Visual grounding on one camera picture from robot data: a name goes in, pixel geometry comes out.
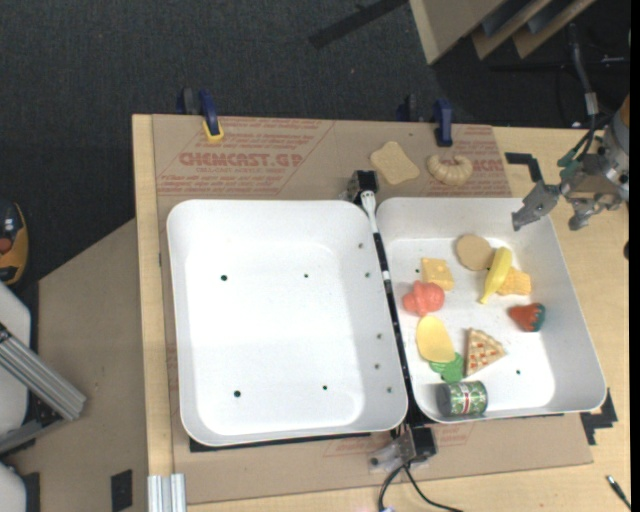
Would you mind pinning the tan toy bread slice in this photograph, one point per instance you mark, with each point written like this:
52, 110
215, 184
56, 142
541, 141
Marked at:
395, 162

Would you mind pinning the white plastic tray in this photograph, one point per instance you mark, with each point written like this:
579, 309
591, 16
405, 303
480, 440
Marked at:
280, 330
550, 360

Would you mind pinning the yellow banana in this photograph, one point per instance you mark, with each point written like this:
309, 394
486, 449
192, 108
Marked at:
499, 272

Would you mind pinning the beige toy croissant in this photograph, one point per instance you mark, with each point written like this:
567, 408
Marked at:
449, 171

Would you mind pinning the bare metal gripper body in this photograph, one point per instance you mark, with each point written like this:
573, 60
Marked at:
592, 182

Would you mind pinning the orange-yellow toy waffle piece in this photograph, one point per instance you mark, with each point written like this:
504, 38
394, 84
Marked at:
519, 284

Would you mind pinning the small green can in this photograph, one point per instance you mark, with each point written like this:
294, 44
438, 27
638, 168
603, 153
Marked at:
462, 398

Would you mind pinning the toy pizza slice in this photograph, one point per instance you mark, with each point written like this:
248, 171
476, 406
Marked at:
481, 351

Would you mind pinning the red toy strawberry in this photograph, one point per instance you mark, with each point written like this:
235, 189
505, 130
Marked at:
525, 317

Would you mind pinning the yellow toy cheese wedge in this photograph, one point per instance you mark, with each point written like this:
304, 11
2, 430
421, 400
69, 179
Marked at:
437, 272

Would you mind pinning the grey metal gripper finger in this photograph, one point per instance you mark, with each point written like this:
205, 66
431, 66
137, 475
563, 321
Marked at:
584, 212
536, 202

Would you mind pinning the tan round toy biscuit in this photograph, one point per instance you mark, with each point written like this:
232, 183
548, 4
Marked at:
472, 252

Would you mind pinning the brown cardboard board red print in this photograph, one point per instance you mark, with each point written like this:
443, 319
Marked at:
310, 150

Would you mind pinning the red-orange lumpy toy food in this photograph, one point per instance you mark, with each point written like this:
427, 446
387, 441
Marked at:
424, 298

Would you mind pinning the thin black and white rod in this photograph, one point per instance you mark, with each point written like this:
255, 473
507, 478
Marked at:
386, 272

